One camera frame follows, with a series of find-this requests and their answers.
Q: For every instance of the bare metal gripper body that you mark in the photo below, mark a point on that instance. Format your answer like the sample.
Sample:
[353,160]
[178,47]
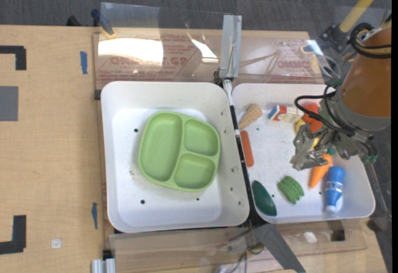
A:
[345,141]

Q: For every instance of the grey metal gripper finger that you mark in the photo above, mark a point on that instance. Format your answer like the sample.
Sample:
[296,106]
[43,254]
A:
[306,162]
[301,141]

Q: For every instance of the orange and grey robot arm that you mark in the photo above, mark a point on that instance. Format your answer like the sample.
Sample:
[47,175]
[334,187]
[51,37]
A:
[367,88]

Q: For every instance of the orange carrot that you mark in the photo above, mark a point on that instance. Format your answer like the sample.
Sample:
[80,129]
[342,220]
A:
[318,172]

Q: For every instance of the white plastic tray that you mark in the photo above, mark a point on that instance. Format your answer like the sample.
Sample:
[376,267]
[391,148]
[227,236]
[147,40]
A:
[273,153]
[124,156]

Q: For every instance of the red-orange round toy fruit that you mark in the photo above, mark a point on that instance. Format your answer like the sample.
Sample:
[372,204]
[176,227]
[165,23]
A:
[312,113]

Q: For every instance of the green pea pod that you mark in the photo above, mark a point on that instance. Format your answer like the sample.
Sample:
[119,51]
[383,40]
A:
[290,189]

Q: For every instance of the orange white and blue carton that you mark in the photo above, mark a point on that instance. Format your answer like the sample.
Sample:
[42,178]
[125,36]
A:
[284,113]

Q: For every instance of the blue and white bottle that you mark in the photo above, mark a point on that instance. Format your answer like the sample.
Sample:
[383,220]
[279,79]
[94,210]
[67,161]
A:
[334,187]

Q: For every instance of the orange sausage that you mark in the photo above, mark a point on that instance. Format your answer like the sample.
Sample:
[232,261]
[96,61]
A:
[247,147]

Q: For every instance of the tan waffle cone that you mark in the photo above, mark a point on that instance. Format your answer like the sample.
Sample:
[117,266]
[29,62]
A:
[251,114]

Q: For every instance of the brown cardboard board red print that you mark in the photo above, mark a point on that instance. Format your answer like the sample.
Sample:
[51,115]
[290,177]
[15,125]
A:
[192,57]

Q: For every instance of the green divided plate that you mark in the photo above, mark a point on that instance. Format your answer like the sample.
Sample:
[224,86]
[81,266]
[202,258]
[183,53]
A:
[161,147]

